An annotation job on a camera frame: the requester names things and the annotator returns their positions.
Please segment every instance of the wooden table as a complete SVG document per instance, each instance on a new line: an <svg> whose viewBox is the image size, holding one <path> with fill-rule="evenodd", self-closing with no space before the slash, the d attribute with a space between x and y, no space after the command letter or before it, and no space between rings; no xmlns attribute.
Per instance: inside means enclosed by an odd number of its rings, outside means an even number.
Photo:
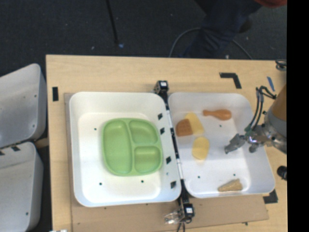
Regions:
<svg viewBox="0 0 309 232"><path fill-rule="evenodd" d="M277 70L275 66L275 61L255 60L47 55L53 230L96 232L101 228L102 231L120 231L120 226L123 226L125 231L145 232L175 231L177 228L176 225L163 225L162 212L166 212L165 208L170 208L170 204L164 203L109 207L105 213L102 209L97 210L101 214L85 219L85 216L93 210L79 205L70 191L65 93L150 92L158 80L167 80L169 93L181 91L239 93L249 100L254 110L255 88L264 85L271 90L267 77L272 79L277 94L286 83L286 72ZM236 87L232 78L222 78L220 73L235 73L241 88ZM268 109L272 102L273 100L266 98L265 109ZM267 147L266 152L275 176L278 203L264 205L262 195L234 199L211 198L206 202L193 199L192 202L200 213L194 217L192 223L186 225L186 230L192 232L287 231L287 182L277 175L277 168L287 164L286 155L273 147ZM252 207L238 207L235 210L235 203L238 201L240 204ZM208 212L213 209L221 212L222 216L213 216ZM121 213L125 215L117 217L117 214ZM201 228L201 224L206 225L207 228Z"/></svg>

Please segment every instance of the tan toy food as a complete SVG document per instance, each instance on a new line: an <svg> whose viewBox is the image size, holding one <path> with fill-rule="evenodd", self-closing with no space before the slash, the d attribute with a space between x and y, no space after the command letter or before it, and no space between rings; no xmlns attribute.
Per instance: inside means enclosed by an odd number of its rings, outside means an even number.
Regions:
<svg viewBox="0 0 309 232"><path fill-rule="evenodd" d="M193 134L193 131L192 131L189 119L185 118L178 122L178 124L176 125L176 135L177 136L181 137L181 136L188 136L192 134Z"/></svg>
<svg viewBox="0 0 309 232"><path fill-rule="evenodd" d="M209 141L205 137L198 137L193 142L192 155L199 159L204 160L209 152Z"/></svg>
<svg viewBox="0 0 309 232"><path fill-rule="evenodd" d="M194 135L204 133L204 128L195 113L188 113L184 118L187 118L190 121L190 125Z"/></svg>
<svg viewBox="0 0 309 232"><path fill-rule="evenodd" d="M239 179L231 180L218 188L218 191L220 192L241 191L241 190L242 190L242 184Z"/></svg>
<svg viewBox="0 0 309 232"><path fill-rule="evenodd" d="M232 117L232 113L227 109L219 109L216 111L203 110L204 116L214 116L220 120L228 120Z"/></svg>

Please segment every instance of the white tray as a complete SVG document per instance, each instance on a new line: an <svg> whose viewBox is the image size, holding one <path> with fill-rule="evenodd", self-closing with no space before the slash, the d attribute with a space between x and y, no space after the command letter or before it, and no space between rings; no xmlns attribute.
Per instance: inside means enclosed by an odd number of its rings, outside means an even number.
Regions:
<svg viewBox="0 0 309 232"><path fill-rule="evenodd" d="M170 125L163 100L153 93L80 92L69 101L73 188L88 207L170 202L181 192ZM162 167L153 174L117 176L104 166L101 128L113 118L141 118L164 128Z"/></svg>
<svg viewBox="0 0 309 232"><path fill-rule="evenodd" d="M39 222L43 163L33 143L0 155L0 231L29 231Z"/></svg>
<svg viewBox="0 0 309 232"><path fill-rule="evenodd" d="M192 156L195 136L176 136L185 186L192 196L208 198L261 194L274 189L274 176L263 147L250 153L246 143L228 154L224 151L224 146L229 144L236 133L244 134L245 127L253 118L250 103L245 97L228 93L174 93L169 97L169 107L174 127L187 113L196 113L205 130L203 136L210 142L207 158L197 160ZM222 121L212 116L203 116L204 109L228 109L232 118ZM217 190L219 186L237 178L243 185L242 191Z"/></svg>
<svg viewBox="0 0 309 232"><path fill-rule="evenodd" d="M38 139L46 126L46 82L38 64L0 78L0 148Z"/></svg>

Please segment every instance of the orange object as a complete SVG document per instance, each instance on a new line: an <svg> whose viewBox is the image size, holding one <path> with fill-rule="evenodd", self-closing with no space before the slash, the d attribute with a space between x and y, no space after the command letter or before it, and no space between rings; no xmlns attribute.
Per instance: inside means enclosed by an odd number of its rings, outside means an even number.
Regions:
<svg viewBox="0 0 309 232"><path fill-rule="evenodd" d="M220 120L228 120L232 117L232 113L227 109L219 109L216 111L203 110L204 116L214 116Z"/></svg>
<svg viewBox="0 0 309 232"><path fill-rule="evenodd" d="M286 85L275 99L271 111L275 117L286 121Z"/></svg>
<svg viewBox="0 0 309 232"><path fill-rule="evenodd" d="M178 122L178 124L176 125L176 135L177 136L181 137L181 136L188 136L192 134L193 134L193 131L192 131L189 119L185 118Z"/></svg>

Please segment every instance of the green divided plate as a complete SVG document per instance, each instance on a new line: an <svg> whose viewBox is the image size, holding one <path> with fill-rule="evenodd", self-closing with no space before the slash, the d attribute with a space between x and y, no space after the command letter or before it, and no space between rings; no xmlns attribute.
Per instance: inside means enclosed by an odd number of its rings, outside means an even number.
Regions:
<svg viewBox="0 0 309 232"><path fill-rule="evenodd" d="M160 135L150 121L111 119L104 124L102 137L104 164L113 174L151 174L162 165Z"/></svg>

